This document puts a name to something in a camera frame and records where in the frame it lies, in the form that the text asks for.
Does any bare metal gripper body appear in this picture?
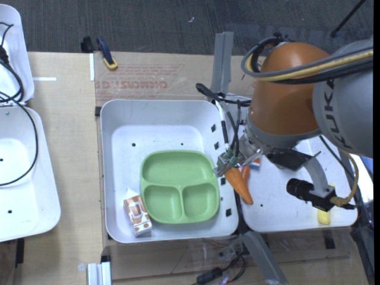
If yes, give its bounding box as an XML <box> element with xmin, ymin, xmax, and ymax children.
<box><xmin>217</xmin><ymin>134</ymin><xmax>265</xmax><ymax>168</ymax></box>

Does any orange carrot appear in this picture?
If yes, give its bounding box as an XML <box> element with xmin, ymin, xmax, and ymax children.
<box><xmin>224</xmin><ymin>166</ymin><xmax>254</xmax><ymax>205</ymax></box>

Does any green divided plate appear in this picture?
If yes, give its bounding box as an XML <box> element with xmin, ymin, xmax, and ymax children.
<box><xmin>140</xmin><ymin>150</ymin><xmax>221</xmax><ymax>225</ymax></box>

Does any white plastic tray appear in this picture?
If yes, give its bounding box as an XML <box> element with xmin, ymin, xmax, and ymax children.
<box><xmin>0</xmin><ymin>105</ymin><xmax>62</xmax><ymax>243</ymax></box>
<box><xmin>237</xmin><ymin>135</ymin><xmax>359</xmax><ymax>234</ymax></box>
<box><xmin>0</xmin><ymin>4</ymin><xmax>36</xmax><ymax>107</ymax></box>
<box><xmin>100</xmin><ymin>99</ymin><xmax>240</xmax><ymax>245</ymax></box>

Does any yellow banana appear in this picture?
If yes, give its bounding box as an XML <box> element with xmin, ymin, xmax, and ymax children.
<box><xmin>316</xmin><ymin>183</ymin><xmax>337</xmax><ymax>226</ymax></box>

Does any brown and white carton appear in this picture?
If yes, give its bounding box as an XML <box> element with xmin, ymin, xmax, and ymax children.
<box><xmin>123</xmin><ymin>187</ymin><xmax>153</xmax><ymax>238</ymax></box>

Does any brown cardboard board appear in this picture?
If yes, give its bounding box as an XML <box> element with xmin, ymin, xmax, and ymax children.
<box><xmin>93</xmin><ymin>50</ymin><xmax>352</xmax><ymax>280</ymax></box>

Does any black cylinder on white bracket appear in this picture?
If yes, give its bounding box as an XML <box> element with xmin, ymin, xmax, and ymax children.
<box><xmin>286</xmin><ymin>150</ymin><xmax>338</xmax><ymax>213</ymax></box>

